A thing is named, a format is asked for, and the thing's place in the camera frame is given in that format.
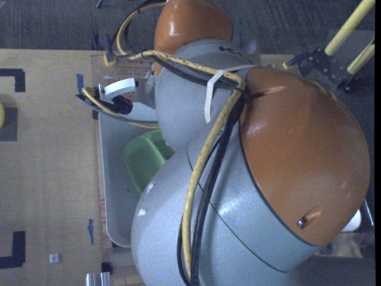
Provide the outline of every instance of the white strap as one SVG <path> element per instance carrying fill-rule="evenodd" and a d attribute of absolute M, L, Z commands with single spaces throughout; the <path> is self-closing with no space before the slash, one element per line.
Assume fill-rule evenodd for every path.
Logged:
<path fill-rule="evenodd" d="M 211 117 L 210 117 L 210 109 L 212 106 L 212 99 L 213 99 L 213 90 L 214 90 L 214 84 L 216 81 L 218 81 L 222 75 L 224 75 L 225 72 L 232 72 L 232 71 L 238 71 L 246 68 L 255 67 L 253 64 L 244 64 L 237 67 L 227 68 L 227 69 L 221 69 L 218 70 L 217 73 L 208 81 L 207 84 L 207 99 L 205 100 L 205 120 L 207 121 L 207 124 L 209 124 Z"/>

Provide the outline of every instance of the gray carpet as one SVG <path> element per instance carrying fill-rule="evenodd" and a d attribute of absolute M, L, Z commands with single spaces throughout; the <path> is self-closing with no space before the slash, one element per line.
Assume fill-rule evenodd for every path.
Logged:
<path fill-rule="evenodd" d="M 145 0 L 0 0 L 0 48 L 100 49 L 105 33 L 111 35 Z M 361 0 L 211 0 L 249 26 L 260 51 L 268 54 L 300 54 L 327 44 Z M 140 51 L 153 47 L 159 10 L 139 16 L 130 27 L 130 43 Z M 358 30 L 375 30 L 375 8 Z M 94 42 L 99 35 L 99 43 Z M 359 73 L 351 94 L 341 99 L 363 127 L 372 157 L 369 192 L 374 212 L 374 59 Z"/>

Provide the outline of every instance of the plastic container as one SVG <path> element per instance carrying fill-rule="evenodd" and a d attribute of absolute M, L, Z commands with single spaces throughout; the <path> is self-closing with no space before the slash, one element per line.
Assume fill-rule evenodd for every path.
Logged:
<path fill-rule="evenodd" d="M 123 153 L 124 165 L 139 194 L 173 154 L 159 129 L 143 133 L 127 144 Z"/>

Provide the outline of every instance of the white tape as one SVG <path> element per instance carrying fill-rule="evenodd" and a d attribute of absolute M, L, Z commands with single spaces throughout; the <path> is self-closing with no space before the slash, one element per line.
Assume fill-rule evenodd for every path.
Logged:
<path fill-rule="evenodd" d="M 242 69 L 252 68 L 255 67 L 253 64 L 244 64 L 237 67 L 227 68 L 227 69 L 221 69 L 218 70 L 217 73 L 208 81 L 207 84 L 207 98 L 205 100 L 205 121 L 207 121 L 207 124 L 209 124 L 211 117 L 210 117 L 210 110 L 212 106 L 212 99 L 213 99 L 213 90 L 214 90 L 214 84 L 224 75 L 225 72 L 232 72 L 232 71 L 238 71 Z"/>

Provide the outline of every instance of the yellow rod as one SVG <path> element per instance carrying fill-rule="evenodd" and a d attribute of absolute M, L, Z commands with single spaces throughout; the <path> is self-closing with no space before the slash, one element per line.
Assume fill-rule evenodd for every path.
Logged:
<path fill-rule="evenodd" d="M 362 19 L 369 13 L 371 8 L 376 4 L 376 0 L 362 0 L 356 10 L 347 19 L 335 37 L 331 40 L 325 49 L 328 56 L 334 56 L 334 54 L 343 45 L 346 39 L 359 25 Z"/>
<path fill-rule="evenodd" d="M 374 56 L 376 52 L 376 44 L 373 41 L 366 46 L 365 49 L 355 58 L 348 66 L 347 71 L 351 75 L 355 75 L 364 65 Z"/>

